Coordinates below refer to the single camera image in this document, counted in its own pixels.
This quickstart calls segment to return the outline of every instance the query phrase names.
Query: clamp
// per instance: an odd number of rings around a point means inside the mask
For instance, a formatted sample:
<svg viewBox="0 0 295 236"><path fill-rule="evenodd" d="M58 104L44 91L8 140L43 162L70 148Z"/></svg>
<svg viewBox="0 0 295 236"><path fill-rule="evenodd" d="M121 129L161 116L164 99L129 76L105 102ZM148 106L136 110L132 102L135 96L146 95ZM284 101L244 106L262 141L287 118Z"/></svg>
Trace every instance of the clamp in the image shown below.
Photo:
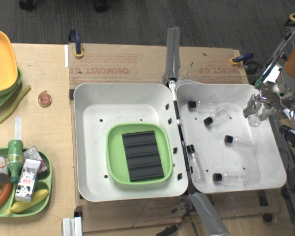
<svg viewBox="0 0 295 236"><path fill-rule="evenodd" d="M81 36L78 31L72 29L69 34L69 42L75 43L74 57L80 59L83 57L83 48L81 47Z"/></svg>
<svg viewBox="0 0 295 236"><path fill-rule="evenodd" d="M247 61L249 59L252 59L253 57L254 57L253 53L245 53L245 54L240 55L240 56L238 56L236 58L231 58L229 60L229 62L230 62L231 65L238 65L241 61L245 62L245 61Z"/></svg>

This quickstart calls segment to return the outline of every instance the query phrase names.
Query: cardboard sheet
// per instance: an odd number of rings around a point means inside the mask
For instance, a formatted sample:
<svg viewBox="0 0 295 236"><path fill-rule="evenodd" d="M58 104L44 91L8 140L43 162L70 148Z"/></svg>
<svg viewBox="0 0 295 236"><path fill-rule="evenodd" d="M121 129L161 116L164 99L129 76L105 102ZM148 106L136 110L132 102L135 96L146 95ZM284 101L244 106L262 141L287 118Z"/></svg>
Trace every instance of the cardboard sheet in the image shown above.
<svg viewBox="0 0 295 236"><path fill-rule="evenodd" d="M82 44L84 56L74 57L69 44L70 88L82 83L159 83L165 73L165 46ZM179 77L201 83L248 83L242 63L232 66L238 50L180 47Z"/></svg>

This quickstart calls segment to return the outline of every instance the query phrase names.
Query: green tray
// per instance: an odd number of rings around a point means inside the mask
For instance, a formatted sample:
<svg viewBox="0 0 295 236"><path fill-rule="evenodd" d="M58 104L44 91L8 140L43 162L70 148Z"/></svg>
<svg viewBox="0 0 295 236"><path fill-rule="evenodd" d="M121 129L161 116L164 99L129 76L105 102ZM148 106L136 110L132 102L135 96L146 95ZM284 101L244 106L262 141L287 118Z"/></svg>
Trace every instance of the green tray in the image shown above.
<svg viewBox="0 0 295 236"><path fill-rule="evenodd" d="M18 89L22 82L23 74L21 70L18 68L18 78L17 78L17 85L15 86L14 90L10 93L0 96L0 107L14 94L14 92Z"/></svg>
<svg viewBox="0 0 295 236"><path fill-rule="evenodd" d="M140 181L130 181L126 155L123 146L122 135L154 131L159 155L161 158L164 177ZM107 134L107 162L113 179L126 185L142 185L165 181L172 173L172 156L166 132L153 123L125 123L113 126Z"/></svg>
<svg viewBox="0 0 295 236"><path fill-rule="evenodd" d="M48 170L45 171L42 174L38 175L36 186L35 186L35 191L41 190L41 189L48 189L49 193L47 197L35 204L34 206L18 213L10 213L7 215L5 213L5 210L10 209L12 205L15 203L14 200L14 194L15 194L15 189L16 189L16 184L13 186L12 192L10 194L10 197L8 200L0 207L0 217L26 217L26 216L31 216L34 214L39 213L42 211L45 206L47 205L51 193L51 186L52 186L52 164L50 161L50 158L42 151L39 151L41 157L43 158L44 162L46 163ZM6 156L8 155L8 148L7 147L0 147L0 156Z"/></svg>

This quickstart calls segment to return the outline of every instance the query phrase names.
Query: yellow plate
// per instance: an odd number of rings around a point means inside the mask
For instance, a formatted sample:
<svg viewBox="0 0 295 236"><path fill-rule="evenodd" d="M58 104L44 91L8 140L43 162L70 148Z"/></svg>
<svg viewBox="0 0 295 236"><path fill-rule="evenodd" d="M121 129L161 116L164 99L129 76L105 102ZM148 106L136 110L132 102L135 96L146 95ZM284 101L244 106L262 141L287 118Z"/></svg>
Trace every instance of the yellow plate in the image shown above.
<svg viewBox="0 0 295 236"><path fill-rule="evenodd" d="M12 87L18 77L14 51L9 38L0 31L0 91Z"/></svg>

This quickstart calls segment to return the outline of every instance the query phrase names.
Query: green plate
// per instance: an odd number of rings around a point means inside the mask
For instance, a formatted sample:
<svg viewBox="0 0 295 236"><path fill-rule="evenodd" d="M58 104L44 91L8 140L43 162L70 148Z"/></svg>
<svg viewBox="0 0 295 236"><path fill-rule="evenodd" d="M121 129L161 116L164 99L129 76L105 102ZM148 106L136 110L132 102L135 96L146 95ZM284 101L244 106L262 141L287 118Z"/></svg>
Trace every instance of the green plate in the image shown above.
<svg viewBox="0 0 295 236"><path fill-rule="evenodd" d="M20 86L22 82L22 77L23 77L23 74L21 70L18 68L17 85L15 86L14 90L12 90L10 93L0 96L0 107L14 94L14 92Z"/></svg>
<svg viewBox="0 0 295 236"><path fill-rule="evenodd" d="M122 135L128 133L154 131L161 158L164 177L141 181L130 181ZM107 162L111 176L120 184L142 185L165 181L172 173L172 156L166 132L153 123L125 123L113 126L107 134Z"/></svg>
<svg viewBox="0 0 295 236"><path fill-rule="evenodd" d="M7 88L5 90L0 91L0 96L6 95L6 94L12 92L16 88L17 84L18 84L18 77L16 77L16 80L12 86L10 86L9 88Z"/></svg>
<svg viewBox="0 0 295 236"><path fill-rule="evenodd" d="M7 215L5 213L5 210L10 209L13 204L15 203L14 200L14 194L15 194L15 189L16 189L16 184L13 186L12 192L10 194L10 197L8 198L8 200L0 207L0 217L26 217L26 216L31 216L34 214L39 213L42 209L45 208L45 206L47 205L48 201L49 201L49 197L50 197L50 193L51 193L51 186L52 186L52 164L51 161L49 159L49 157L42 151L39 151L41 157L43 158L45 164L48 167L48 170L45 171L42 174L38 175L37 178L37 182L36 182L36 186L35 186L35 191L37 190L42 190L42 189L48 189L49 193L47 195L47 197L35 204L34 206L22 211L22 212L18 212L18 213L10 213L9 215ZM0 156L6 156L8 155L8 148L7 147L0 147Z"/></svg>

